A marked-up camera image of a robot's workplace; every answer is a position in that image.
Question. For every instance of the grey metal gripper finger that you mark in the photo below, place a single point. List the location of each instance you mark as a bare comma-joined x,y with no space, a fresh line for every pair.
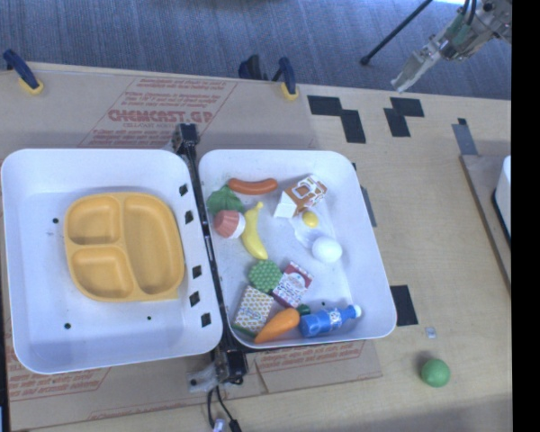
415,68

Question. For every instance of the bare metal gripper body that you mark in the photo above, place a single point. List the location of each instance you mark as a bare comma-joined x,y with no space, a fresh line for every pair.
486,23

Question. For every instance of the orange and white carton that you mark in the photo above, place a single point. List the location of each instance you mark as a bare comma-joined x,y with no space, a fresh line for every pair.
303,196

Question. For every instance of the white toy fried egg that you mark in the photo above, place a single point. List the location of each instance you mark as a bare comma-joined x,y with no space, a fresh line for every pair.
309,219

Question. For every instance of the orange toy sausage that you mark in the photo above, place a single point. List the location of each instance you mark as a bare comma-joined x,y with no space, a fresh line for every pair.
252,186

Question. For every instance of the white plastic tray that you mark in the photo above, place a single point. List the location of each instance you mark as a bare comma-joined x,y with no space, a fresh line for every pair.
364,295
40,331

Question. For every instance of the green toy leafy vegetable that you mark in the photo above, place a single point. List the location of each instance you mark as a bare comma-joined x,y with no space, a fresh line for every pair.
222,200

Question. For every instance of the yellow banana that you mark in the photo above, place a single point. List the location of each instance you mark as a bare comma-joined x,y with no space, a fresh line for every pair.
252,236

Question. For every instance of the pink toy cupcake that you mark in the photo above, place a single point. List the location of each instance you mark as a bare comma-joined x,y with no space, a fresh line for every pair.
227,225

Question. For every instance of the red and white carton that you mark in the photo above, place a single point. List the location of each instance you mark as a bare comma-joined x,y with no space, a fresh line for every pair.
292,286

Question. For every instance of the green dotted round toy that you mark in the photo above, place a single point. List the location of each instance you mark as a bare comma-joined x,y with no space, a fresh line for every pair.
264,276

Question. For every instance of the blue bottle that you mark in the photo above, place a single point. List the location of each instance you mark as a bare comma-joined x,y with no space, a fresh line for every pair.
324,322

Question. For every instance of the thin black and white rod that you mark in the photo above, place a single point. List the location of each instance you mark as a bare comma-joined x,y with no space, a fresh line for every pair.
207,245

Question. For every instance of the orange carrot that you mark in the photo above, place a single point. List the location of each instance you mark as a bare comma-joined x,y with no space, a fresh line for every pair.
279,326

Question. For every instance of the yellow patterned carton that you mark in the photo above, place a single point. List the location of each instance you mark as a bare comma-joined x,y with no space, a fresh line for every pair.
252,311

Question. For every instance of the green ball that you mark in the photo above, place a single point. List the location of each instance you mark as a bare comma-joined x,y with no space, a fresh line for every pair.
435,372

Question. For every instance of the orange divided plate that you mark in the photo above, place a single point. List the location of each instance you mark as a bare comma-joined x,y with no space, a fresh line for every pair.
153,241

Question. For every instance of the brown cardboard board red print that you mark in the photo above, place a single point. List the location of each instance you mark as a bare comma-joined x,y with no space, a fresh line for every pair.
94,106

